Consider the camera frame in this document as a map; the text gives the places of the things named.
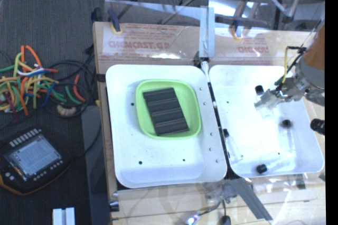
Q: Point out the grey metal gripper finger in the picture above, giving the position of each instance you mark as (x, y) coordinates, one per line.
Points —
(268, 94)
(262, 103)

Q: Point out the brown cardboard board red print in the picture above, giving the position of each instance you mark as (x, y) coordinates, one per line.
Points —
(148, 41)

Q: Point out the white plastic tray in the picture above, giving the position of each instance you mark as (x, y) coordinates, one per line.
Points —
(158, 160)
(253, 136)

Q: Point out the black ribbed rectangular block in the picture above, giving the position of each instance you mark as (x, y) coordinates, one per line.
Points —
(166, 111)

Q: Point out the black cylinder on white bracket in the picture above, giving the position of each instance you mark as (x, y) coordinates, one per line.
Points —
(318, 126)

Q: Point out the clear plastic bottle black cap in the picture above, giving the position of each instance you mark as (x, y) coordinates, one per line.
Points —
(286, 123)
(259, 89)
(262, 168)
(232, 146)

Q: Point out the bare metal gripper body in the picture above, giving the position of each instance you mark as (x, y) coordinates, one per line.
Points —
(293, 88)

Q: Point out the green plate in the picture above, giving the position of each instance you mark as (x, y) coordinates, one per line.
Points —
(195, 113)

